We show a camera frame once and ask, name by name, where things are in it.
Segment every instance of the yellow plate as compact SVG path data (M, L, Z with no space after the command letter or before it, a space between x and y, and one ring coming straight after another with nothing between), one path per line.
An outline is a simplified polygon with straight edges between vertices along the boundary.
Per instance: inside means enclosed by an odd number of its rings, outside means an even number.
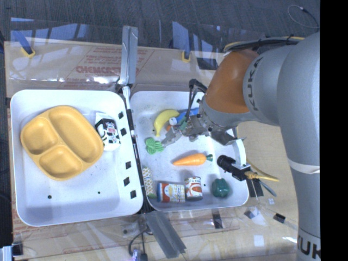
M103 154L104 144L89 121L74 107L53 107L29 121L21 143L49 178L63 181L82 173Z

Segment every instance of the soup can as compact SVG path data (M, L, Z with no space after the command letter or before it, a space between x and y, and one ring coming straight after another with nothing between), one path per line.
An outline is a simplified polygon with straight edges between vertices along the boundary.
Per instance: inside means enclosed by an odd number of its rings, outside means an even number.
M185 179L185 196L187 201L203 199L201 177L189 177Z

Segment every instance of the toy carrot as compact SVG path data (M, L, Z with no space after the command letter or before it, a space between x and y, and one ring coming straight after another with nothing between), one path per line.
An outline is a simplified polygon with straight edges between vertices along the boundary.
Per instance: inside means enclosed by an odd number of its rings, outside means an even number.
M206 156L202 153L191 154L187 157L174 161L173 165L201 165L205 163L206 160L213 161L213 155L209 154Z

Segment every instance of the toy banana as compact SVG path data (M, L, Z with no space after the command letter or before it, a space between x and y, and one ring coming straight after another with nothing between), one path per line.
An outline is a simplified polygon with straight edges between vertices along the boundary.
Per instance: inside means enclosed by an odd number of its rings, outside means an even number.
M163 128L164 124L169 121L172 117L179 116L179 112L175 109L166 109L162 111L155 119L153 126L156 130L156 136L159 136L160 130Z

